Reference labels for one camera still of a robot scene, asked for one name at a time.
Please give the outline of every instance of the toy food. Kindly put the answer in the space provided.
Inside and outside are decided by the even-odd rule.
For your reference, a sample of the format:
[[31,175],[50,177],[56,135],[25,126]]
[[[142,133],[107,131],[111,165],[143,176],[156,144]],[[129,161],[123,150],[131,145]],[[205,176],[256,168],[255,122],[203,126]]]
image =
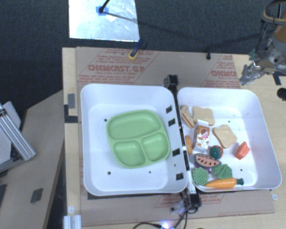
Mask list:
[[210,148],[210,156],[215,159],[220,159],[224,154],[224,149],[220,146],[214,145]]
[[242,142],[235,153],[235,157],[238,159],[242,159],[249,153],[249,151],[250,151],[250,148],[248,147],[247,143]]
[[214,135],[218,138],[223,148],[228,148],[237,141],[237,137],[228,125],[222,125],[213,129]]
[[198,165],[202,167],[206,167],[206,168],[214,167],[214,166],[221,164],[219,160],[214,159],[213,157],[209,155],[204,155],[204,154],[195,154],[194,161]]
[[191,117],[189,107],[183,105],[180,109],[181,118],[185,121],[185,123],[189,126],[189,128],[194,128],[194,120]]
[[192,146],[191,138],[189,135],[186,135],[184,138],[185,138],[187,153],[191,155],[193,153],[193,146]]
[[207,149],[209,145],[210,128],[206,121],[197,120],[194,131],[193,145]]
[[197,123],[197,120],[203,120],[208,122],[209,125],[215,124],[213,112],[210,108],[193,107],[193,120],[195,123]]
[[192,177],[194,183],[204,186],[208,182],[209,173],[205,169],[199,167],[192,171]]
[[232,177],[232,169],[227,164],[219,164],[212,167],[213,175],[218,179],[227,179]]
[[233,188],[236,184],[243,185],[244,180],[242,178],[235,179],[234,177],[229,179],[217,179],[206,183],[205,186],[216,188]]

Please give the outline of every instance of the orange carrot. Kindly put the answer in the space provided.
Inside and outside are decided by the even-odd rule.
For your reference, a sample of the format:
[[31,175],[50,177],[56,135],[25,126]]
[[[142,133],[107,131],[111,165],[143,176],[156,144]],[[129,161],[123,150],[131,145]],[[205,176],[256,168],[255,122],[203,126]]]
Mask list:
[[236,184],[243,185],[244,181],[242,178],[235,179],[234,177],[227,179],[217,179],[214,181],[210,181],[205,184],[206,187],[216,187],[216,188],[233,188]]

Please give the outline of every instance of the white plastic object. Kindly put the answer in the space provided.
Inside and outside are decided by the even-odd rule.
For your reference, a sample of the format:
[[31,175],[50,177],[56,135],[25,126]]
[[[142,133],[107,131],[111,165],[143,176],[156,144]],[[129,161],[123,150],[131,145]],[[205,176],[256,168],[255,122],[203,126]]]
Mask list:
[[[237,142],[224,149],[220,158],[222,164],[228,164],[234,178],[242,178],[244,185],[236,185],[231,189],[218,189],[196,185],[204,192],[237,191],[252,189],[274,189],[280,186],[282,176],[272,147],[265,119],[257,96],[243,89],[216,89],[186,87],[178,93],[179,105],[192,107],[208,107],[213,111],[215,124],[211,126],[209,146],[219,145],[220,142],[213,134],[213,128],[224,124],[230,126],[237,136]],[[194,136],[194,129],[183,125],[184,135]],[[246,141],[251,149],[241,160],[234,154],[238,146]],[[194,148],[189,156],[191,169],[194,168]]]
[[[81,91],[83,180],[93,195],[177,193],[187,185],[183,147],[172,93],[160,86],[90,84]],[[142,168],[121,166],[111,152],[106,121],[132,110],[151,110],[161,119],[169,156]]]
[[[3,105],[3,108],[6,109],[14,124],[19,128],[21,120],[13,104],[11,102],[7,102],[5,105]],[[10,147],[11,141],[0,128],[0,164],[10,159]]]

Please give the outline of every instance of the toy bread slice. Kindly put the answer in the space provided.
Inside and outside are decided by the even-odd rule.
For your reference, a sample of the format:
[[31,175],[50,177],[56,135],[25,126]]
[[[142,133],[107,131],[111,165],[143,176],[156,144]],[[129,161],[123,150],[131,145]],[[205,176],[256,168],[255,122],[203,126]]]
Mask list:
[[228,148],[237,141],[237,137],[228,125],[215,127],[213,133],[218,138],[223,148]]
[[181,118],[189,126],[189,128],[193,128],[194,127],[194,120],[191,117],[189,107],[186,105],[183,105],[180,109],[180,114],[181,114]]
[[195,106],[193,107],[193,120],[197,123],[197,120],[203,120],[209,123],[209,125],[214,125],[215,120],[213,118],[213,112],[210,108],[202,108]]

